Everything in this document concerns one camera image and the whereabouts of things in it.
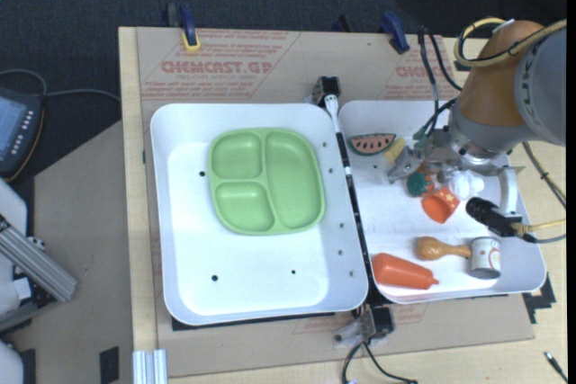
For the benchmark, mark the white toy figure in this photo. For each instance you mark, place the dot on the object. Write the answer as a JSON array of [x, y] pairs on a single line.
[[465, 185]]

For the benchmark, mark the white plastic tray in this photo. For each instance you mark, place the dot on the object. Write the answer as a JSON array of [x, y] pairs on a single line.
[[252, 274], [405, 234]]

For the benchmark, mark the black cylinder on white bracket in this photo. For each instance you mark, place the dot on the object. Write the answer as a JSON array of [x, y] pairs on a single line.
[[490, 213]]

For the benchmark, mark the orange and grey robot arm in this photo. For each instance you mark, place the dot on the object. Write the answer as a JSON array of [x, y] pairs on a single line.
[[504, 94]]

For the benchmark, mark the small white printed can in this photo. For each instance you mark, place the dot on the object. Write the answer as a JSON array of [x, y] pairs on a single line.
[[485, 256]]

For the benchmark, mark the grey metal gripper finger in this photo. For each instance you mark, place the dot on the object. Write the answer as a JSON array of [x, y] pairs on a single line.
[[443, 176], [403, 165]]

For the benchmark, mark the brown toy chicken drumstick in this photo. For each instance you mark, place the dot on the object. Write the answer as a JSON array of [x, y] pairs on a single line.
[[432, 248]]

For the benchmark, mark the yellow toy block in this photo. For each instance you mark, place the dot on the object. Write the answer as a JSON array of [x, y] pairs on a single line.
[[394, 152]]

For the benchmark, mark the toy watermelon slice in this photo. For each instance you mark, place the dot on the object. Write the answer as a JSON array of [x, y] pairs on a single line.
[[371, 145]]

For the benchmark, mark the green divided plate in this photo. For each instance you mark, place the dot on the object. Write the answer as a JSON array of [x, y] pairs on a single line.
[[288, 175]]

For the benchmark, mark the orange cup with yellow star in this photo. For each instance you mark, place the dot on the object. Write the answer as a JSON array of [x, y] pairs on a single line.
[[438, 204]]

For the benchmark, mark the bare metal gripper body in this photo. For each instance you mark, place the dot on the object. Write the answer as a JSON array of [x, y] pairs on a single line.
[[450, 150]]

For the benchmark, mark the thin black and white rod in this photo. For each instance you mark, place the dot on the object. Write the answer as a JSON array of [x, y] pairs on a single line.
[[348, 175]]

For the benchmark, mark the brown cardboard board red print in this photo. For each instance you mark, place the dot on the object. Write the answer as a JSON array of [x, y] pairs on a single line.
[[252, 67]]

